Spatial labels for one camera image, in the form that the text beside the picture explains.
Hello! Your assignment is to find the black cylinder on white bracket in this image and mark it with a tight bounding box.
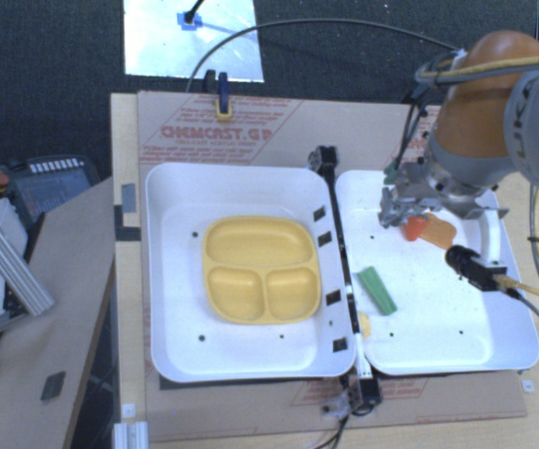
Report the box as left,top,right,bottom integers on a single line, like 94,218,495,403
444,206,509,294

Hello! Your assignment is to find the thin black and white rod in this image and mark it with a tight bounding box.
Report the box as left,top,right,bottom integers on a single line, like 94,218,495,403
319,159,372,379

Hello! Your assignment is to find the green rectangular block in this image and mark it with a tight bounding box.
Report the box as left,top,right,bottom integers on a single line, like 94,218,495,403
356,265,399,317

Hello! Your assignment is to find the orange carrot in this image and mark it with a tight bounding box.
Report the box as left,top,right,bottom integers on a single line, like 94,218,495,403
401,212,429,243

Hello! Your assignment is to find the brown cardboard board red print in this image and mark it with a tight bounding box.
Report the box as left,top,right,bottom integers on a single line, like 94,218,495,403
137,90,529,443

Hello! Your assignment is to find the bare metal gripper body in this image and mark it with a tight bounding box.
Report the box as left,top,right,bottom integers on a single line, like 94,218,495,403
392,160,510,221

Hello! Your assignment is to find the white plastic tray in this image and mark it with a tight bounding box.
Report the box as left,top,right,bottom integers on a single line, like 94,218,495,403
144,162,359,384
334,169,539,377

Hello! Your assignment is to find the orange bread slice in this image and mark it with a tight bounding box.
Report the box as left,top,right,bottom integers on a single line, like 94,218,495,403
418,212,458,251

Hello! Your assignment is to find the yellow divided plate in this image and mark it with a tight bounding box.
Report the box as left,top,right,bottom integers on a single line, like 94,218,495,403
201,214,324,326

